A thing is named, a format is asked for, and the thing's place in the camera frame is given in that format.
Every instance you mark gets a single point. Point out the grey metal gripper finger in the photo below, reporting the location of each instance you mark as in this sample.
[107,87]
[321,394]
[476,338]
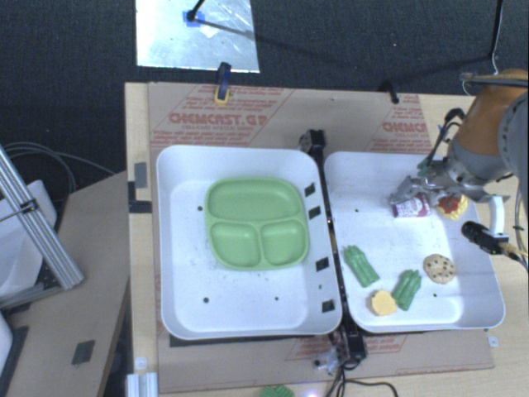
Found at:
[407,188]
[437,197]

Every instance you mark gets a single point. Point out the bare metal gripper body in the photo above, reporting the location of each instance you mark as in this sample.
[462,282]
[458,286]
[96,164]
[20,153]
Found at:
[452,180]

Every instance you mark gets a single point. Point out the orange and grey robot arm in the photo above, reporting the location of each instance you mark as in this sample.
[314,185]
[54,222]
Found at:
[483,118]

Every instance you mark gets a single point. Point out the yellow and red pizza slice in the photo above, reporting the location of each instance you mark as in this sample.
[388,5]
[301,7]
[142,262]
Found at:
[454,209]

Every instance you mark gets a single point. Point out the red and white carton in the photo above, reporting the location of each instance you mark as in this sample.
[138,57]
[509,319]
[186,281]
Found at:
[411,209]

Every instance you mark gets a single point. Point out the white plastic tray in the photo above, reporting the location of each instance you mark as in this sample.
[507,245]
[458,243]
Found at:
[405,242]
[248,300]

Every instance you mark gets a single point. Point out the beige chocolate chip biscuit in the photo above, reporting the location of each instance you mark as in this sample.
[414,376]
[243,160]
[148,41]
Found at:
[439,268]

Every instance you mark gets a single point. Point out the thin black rod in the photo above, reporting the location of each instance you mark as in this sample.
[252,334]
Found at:
[333,238]

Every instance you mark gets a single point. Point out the green asparagus bundle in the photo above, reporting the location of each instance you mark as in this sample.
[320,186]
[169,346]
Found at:
[361,267]
[407,290]

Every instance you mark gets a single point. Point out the yellow round toy food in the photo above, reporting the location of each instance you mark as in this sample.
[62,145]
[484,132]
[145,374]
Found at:
[383,303]

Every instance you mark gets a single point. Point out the green divided plate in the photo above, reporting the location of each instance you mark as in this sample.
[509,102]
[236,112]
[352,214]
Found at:
[252,221]

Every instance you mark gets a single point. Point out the brown cardboard board red print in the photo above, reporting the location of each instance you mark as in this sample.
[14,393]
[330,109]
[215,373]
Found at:
[264,114]

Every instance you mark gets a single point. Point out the green leafy toy food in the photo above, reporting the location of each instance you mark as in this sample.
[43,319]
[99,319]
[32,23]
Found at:
[277,392]

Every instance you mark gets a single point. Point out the black cylinder on white bracket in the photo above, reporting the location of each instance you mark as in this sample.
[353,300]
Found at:
[481,236]

